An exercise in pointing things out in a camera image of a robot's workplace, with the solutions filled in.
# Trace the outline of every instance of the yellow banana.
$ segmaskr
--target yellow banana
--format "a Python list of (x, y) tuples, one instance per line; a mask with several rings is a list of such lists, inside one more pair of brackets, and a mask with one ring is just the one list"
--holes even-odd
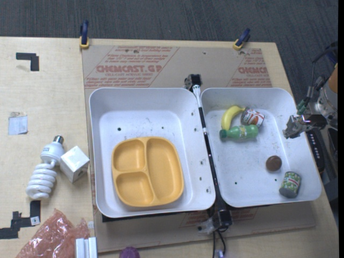
[(228, 108), (221, 118), (221, 127), (224, 130), (229, 130), (231, 127), (232, 119), (240, 112), (244, 112), (245, 108), (233, 105)]

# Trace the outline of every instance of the white cube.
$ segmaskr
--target white cube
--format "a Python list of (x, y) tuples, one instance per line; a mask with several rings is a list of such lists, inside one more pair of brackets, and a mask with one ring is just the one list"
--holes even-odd
[(90, 159), (75, 146), (61, 156), (60, 169), (68, 177), (71, 183), (87, 173)]

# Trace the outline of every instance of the pink bubble wrap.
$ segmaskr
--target pink bubble wrap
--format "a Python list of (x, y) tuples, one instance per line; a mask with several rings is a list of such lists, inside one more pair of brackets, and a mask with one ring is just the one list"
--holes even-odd
[(74, 258), (75, 239), (89, 237), (84, 219), (74, 227), (61, 211), (55, 209), (16, 258)]

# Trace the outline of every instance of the yellow plate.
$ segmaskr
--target yellow plate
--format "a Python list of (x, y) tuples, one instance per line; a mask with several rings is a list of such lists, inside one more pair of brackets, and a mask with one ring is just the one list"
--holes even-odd
[(168, 204), (183, 193), (184, 178), (178, 152), (165, 138), (122, 141), (113, 149), (111, 161), (116, 192), (127, 205)]

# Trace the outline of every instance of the can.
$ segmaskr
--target can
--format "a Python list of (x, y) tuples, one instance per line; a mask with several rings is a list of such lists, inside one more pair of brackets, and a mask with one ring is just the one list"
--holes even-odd
[(254, 124), (259, 128), (262, 125), (264, 118), (265, 116), (263, 114), (247, 107), (241, 114), (241, 123), (243, 125)]
[(281, 195), (287, 198), (295, 198), (301, 184), (301, 176), (295, 172), (286, 172), (279, 188)]

